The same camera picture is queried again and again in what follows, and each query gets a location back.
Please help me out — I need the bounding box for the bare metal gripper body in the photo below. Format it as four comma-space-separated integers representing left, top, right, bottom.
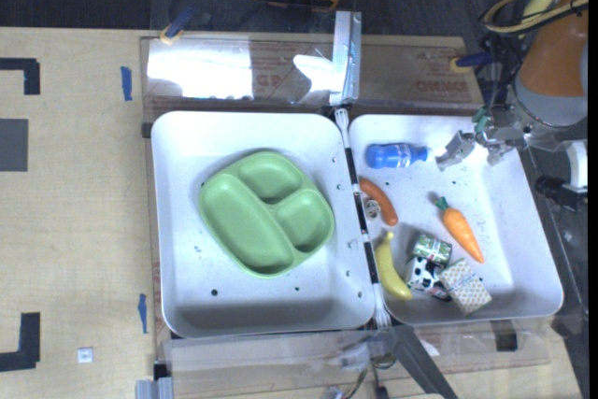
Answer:
475, 104, 534, 150

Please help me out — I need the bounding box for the blue bottle with white cap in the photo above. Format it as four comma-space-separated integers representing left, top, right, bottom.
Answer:
364, 142, 448, 171

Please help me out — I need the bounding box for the white plastic tray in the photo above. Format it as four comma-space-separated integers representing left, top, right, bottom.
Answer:
348, 113, 565, 328
149, 109, 377, 339

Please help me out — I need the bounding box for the orange carrot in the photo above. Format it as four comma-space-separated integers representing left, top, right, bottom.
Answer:
434, 195, 486, 265

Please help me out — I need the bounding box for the orange sausage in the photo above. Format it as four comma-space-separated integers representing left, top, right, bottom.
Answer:
358, 176, 400, 228

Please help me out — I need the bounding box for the green can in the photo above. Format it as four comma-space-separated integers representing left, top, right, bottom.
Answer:
411, 233, 454, 269

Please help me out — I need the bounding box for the thin black and white rod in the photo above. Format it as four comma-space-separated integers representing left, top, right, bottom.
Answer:
334, 107, 392, 329

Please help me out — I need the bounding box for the black and white cow carton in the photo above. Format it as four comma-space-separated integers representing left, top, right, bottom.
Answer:
404, 255, 452, 302

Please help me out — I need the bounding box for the yellow banana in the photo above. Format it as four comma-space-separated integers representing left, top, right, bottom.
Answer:
374, 230, 415, 302

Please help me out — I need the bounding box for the beige patterned box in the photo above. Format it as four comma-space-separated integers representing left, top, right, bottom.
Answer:
436, 258, 493, 317

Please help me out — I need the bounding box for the green divided plate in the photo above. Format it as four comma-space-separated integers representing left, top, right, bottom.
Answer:
197, 150, 336, 279

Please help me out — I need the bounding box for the black cylinder on white bracket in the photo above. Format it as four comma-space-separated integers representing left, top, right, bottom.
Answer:
534, 139, 590, 212

